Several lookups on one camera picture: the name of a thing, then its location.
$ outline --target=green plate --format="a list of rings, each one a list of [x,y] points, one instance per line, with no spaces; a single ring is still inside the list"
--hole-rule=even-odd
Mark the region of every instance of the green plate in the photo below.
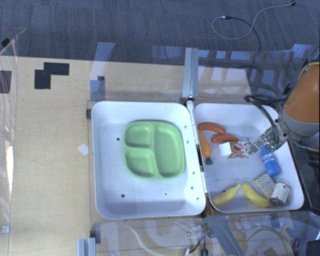
[[[124,133],[124,161],[135,177],[165,180],[185,169],[185,149],[180,131],[162,121],[135,121]]]

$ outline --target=tin can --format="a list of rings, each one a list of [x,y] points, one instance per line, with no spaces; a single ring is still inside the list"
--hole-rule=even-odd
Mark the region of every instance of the tin can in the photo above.
[[[274,190],[270,197],[270,203],[275,206],[284,206],[288,195],[290,192],[290,187],[284,183],[276,183],[274,185]]]

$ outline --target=banana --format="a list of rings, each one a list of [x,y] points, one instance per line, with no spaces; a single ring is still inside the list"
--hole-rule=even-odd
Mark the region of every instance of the banana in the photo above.
[[[257,192],[247,183],[242,185],[243,192],[245,196],[259,208],[266,208],[272,206],[268,199],[260,196]]]
[[[213,197],[211,199],[213,205],[214,206],[221,206],[221,205],[229,202],[232,198],[235,197],[235,195],[240,187],[241,187],[241,185],[238,184],[237,186],[228,188],[226,191]]]

